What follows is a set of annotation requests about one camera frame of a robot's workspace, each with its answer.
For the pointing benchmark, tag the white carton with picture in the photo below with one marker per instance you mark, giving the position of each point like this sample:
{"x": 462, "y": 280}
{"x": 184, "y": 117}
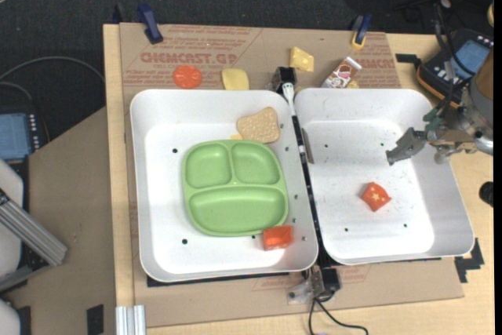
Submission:
{"x": 341, "y": 73}

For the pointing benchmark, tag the orange round slice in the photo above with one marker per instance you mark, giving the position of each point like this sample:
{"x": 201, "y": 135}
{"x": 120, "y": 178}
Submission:
{"x": 187, "y": 76}

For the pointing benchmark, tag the small yellow flat piece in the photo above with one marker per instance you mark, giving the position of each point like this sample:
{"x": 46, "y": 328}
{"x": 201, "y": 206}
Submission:
{"x": 235, "y": 137}

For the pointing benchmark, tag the green divided plate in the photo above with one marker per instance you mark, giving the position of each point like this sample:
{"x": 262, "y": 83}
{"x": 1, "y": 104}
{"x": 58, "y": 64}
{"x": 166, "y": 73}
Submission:
{"x": 235, "y": 204}

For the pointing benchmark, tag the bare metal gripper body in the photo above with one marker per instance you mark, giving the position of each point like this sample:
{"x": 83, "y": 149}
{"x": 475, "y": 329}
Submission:
{"x": 457, "y": 137}

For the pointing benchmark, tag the tan bread slice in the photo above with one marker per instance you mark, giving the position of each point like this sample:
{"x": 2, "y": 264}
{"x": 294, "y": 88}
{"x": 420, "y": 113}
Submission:
{"x": 259, "y": 126}

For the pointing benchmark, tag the orange packet with yellow stars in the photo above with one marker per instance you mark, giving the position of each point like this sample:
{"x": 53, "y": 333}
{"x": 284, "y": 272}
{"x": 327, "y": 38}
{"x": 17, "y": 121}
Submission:
{"x": 375, "y": 197}

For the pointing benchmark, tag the thin black and white rod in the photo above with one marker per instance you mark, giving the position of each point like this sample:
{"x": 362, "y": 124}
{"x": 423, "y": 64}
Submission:
{"x": 310, "y": 188}

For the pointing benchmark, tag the orange cube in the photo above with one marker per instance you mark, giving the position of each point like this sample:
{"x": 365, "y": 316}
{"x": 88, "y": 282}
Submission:
{"x": 277, "y": 237}

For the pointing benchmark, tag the pale yellow flat slice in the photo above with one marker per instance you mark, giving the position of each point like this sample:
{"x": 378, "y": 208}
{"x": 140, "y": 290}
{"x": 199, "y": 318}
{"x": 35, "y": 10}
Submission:
{"x": 235, "y": 79}

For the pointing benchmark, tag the white plastic tray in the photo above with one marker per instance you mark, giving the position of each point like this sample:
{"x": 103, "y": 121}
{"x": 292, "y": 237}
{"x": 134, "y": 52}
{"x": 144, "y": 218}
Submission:
{"x": 164, "y": 208}
{"x": 353, "y": 239}

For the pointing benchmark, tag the brown cardboard board red print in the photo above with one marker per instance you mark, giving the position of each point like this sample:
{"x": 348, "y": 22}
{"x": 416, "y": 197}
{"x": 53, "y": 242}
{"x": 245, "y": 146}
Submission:
{"x": 274, "y": 306}

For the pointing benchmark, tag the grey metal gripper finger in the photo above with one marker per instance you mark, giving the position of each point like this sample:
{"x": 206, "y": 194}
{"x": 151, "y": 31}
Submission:
{"x": 411, "y": 138}
{"x": 400, "y": 155}

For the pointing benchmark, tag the yellow cheese wedge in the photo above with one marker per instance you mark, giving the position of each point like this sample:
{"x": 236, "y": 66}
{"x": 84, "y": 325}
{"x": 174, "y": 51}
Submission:
{"x": 302, "y": 59}

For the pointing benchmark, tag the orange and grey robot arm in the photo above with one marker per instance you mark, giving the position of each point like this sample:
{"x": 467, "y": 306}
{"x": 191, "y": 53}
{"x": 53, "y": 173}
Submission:
{"x": 481, "y": 98}

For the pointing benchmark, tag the small yellow lump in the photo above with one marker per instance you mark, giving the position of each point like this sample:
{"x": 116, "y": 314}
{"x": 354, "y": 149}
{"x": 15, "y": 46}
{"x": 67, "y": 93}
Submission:
{"x": 353, "y": 84}

